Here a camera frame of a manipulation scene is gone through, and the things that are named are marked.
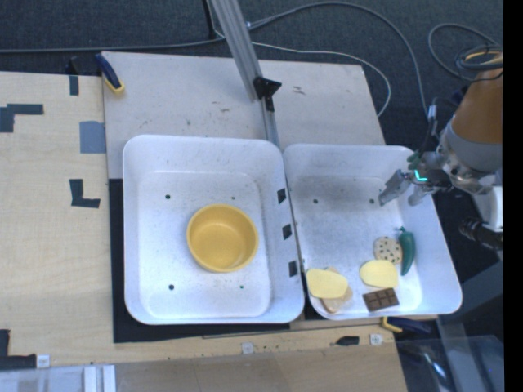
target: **black cable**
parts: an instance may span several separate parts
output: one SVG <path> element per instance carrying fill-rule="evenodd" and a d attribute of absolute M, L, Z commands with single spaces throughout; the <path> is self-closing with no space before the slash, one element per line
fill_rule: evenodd
<path fill-rule="evenodd" d="M 428 119 L 428 126 L 427 126 L 427 132 L 425 133 L 425 139 L 423 140 L 422 146 L 420 149 L 418 149 L 418 156 L 421 158 L 422 155 L 427 151 L 428 148 L 428 142 L 431 139 L 432 136 L 432 128 L 434 127 L 434 124 L 436 123 L 436 118 L 433 116 Z"/>
<path fill-rule="evenodd" d="M 467 32 L 474 33 L 476 36 L 484 39 L 486 44 L 484 46 L 482 46 L 482 47 L 475 47 L 475 48 L 473 48 L 474 51 L 481 52 L 481 51 L 485 51 L 485 50 L 488 51 L 488 48 L 495 48 L 497 53 L 501 52 L 501 46 L 498 43 L 496 43 L 492 38 L 486 36 L 485 34 L 479 32 L 479 31 L 477 31 L 477 30 L 475 30 L 473 28 L 469 28 L 468 26 L 463 26 L 462 24 L 455 24 L 455 23 L 443 23 L 443 24 L 439 24 L 439 25 L 435 26 L 434 28 L 431 29 L 431 31 L 428 34 L 428 49 L 429 49 L 429 52 L 431 53 L 432 57 L 434 58 L 436 63 L 441 68 L 445 69 L 449 74 L 452 74 L 453 76 L 455 76 L 457 78 L 460 78 L 462 80 L 468 80 L 468 81 L 471 81 L 471 82 L 475 81 L 474 78 L 464 77 L 461 74 L 459 69 L 457 71 L 451 69 L 450 67 L 445 65 L 445 63 L 437 56 L 436 52 L 434 51 L 434 47 L 433 47 L 433 44 L 432 44 L 432 39 L 433 39 L 434 34 L 436 33 L 436 31 L 438 31 L 440 29 L 443 29 L 443 28 L 454 28 L 454 29 L 465 30 Z M 457 62 L 458 62 L 458 58 L 460 57 L 460 54 L 461 54 L 461 52 L 454 59 L 454 63 L 456 65 L 457 65 Z M 463 65 L 463 67 L 470 67 L 471 66 L 470 63 L 465 63 L 465 62 L 462 62 L 462 65 Z"/>
<path fill-rule="evenodd" d="M 298 13 L 299 11 L 304 11 L 306 9 L 311 9 L 313 7 L 322 7 L 322 6 L 342 6 L 342 7 L 352 7 L 362 11 L 366 11 L 369 14 L 376 16 L 378 19 L 382 20 L 385 24 L 392 28 L 392 30 L 401 38 L 403 44 L 407 47 L 409 51 L 410 58 L 414 64 L 414 70 L 416 73 L 416 78 L 418 80 L 418 88 L 420 89 L 420 97 L 422 102 L 423 111 L 427 113 L 427 107 L 425 104 L 425 97 L 423 95 L 422 83 L 419 73 L 418 62 L 413 53 L 412 48 L 409 45 L 407 39 L 403 36 L 398 28 L 396 28 L 386 17 L 380 15 L 376 11 L 368 9 L 357 4 L 349 2 L 336 2 L 336 1 L 326 1 L 326 2 L 316 2 L 310 3 L 303 6 L 295 7 L 278 15 L 270 16 L 263 20 L 258 20 L 248 24 L 249 30 L 259 29 L 263 26 L 268 25 L 269 23 L 275 22 L 277 20 L 283 19 L 286 16 Z M 173 49 L 173 48 L 182 48 L 182 47 L 196 47 L 202 45 L 208 45 L 216 42 L 224 41 L 225 38 L 219 37 L 214 39 L 209 39 L 205 41 L 192 42 L 192 43 L 180 43 L 180 44 L 165 44 L 165 45 L 149 45 L 149 46 L 136 46 L 136 47 L 80 47 L 80 48 L 52 48 L 52 49 L 11 49 L 11 50 L 0 50 L 1 54 L 30 54 L 30 53 L 52 53 L 52 52 L 86 52 L 86 51 L 149 51 L 155 49 Z"/>
<path fill-rule="evenodd" d="M 205 20 L 207 21 L 207 27 L 208 27 L 208 38 L 209 40 L 214 39 L 217 34 L 216 30 L 214 28 L 214 22 L 212 21 L 212 15 L 211 15 L 211 7 L 209 5 L 208 0 L 202 0 L 203 3 L 203 11 L 205 12 Z"/>
<path fill-rule="evenodd" d="M 502 53 L 502 48 L 499 45 L 490 46 L 489 44 L 473 47 L 471 49 L 462 50 L 456 55 L 455 64 L 460 69 L 465 69 L 469 71 L 489 71 L 491 69 L 500 69 L 503 67 L 503 60 L 498 60 L 497 62 L 492 62 L 496 57 L 500 56 Z M 494 58 L 489 63 L 480 63 L 476 64 L 470 62 L 471 59 L 474 59 L 478 56 L 491 56 L 494 55 Z"/>

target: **wooden table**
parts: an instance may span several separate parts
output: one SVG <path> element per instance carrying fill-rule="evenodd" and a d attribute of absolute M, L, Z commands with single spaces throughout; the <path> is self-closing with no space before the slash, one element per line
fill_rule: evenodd
<path fill-rule="evenodd" d="M 108 158 L 81 152 L 79 131 L 80 123 L 106 123 L 104 84 L 80 76 L 75 95 L 74 80 L 0 73 L 0 108 L 14 112 L 13 132 L 0 132 L 0 328 L 11 330 L 9 354 L 49 354 L 52 366 L 143 363 L 239 356 L 242 344 L 251 344 L 255 354 L 294 353 L 296 358 L 276 359 L 299 366 L 328 349 L 339 354 L 330 359 L 339 361 L 370 353 L 366 364 L 384 367 L 380 376 L 389 390 L 405 390 L 394 337 L 376 320 L 299 318 L 284 332 L 113 343 Z M 295 90 L 291 96 L 302 96 Z M 19 114 L 13 105 L 42 105 L 43 114 Z M 383 143 L 377 119 L 372 122 L 372 142 Z M 72 206 L 71 179 L 83 180 L 83 197 L 100 199 L 99 207 Z M 369 345 L 372 333 L 390 346 L 379 352 L 380 346 Z M 360 345 L 333 348 L 342 336 L 359 336 Z M 349 376 L 362 367 L 347 364 L 343 370 Z"/>

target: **black clamp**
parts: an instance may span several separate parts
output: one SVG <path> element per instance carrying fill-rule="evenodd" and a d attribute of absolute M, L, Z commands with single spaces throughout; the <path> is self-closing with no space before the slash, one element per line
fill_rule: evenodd
<path fill-rule="evenodd" d="M 65 73 L 67 75 L 80 75 L 80 68 L 78 67 L 78 57 L 71 56 L 65 65 Z"/>
<path fill-rule="evenodd" d="M 253 80 L 254 90 L 258 99 L 265 99 L 265 106 L 269 112 L 275 111 L 275 104 L 272 101 L 272 96 L 278 91 L 281 87 L 281 82 L 275 82 L 269 80 L 268 78 L 256 77 Z"/>

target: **white tray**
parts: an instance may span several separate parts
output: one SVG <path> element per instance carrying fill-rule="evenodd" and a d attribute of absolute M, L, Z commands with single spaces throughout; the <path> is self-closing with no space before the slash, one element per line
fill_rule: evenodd
<path fill-rule="evenodd" d="M 390 145 L 295 144 L 284 151 L 304 270 L 333 266 L 354 292 L 336 314 L 326 312 L 320 300 L 310 296 L 325 318 L 450 314 L 461 305 L 461 287 L 431 196 L 411 207 L 407 201 L 411 187 L 398 199 L 379 205 L 385 182 L 398 168 L 406 168 L 411 153 Z M 374 259 L 374 239 L 397 237 L 401 226 L 414 234 L 415 262 L 395 288 L 400 304 L 371 313 L 362 295 L 379 289 L 363 284 L 359 269 Z"/>
<path fill-rule="evenodd" d="M 209 203 L 253 219 L 260 242 L 245 268 L 212 273 L 190 254 L 187 223 Z M 123 150 L 123 215 L 124 297 L 136 320 L 288 323 L 302 312 L 283 156 L 270 142 L 136 136 Z"/>

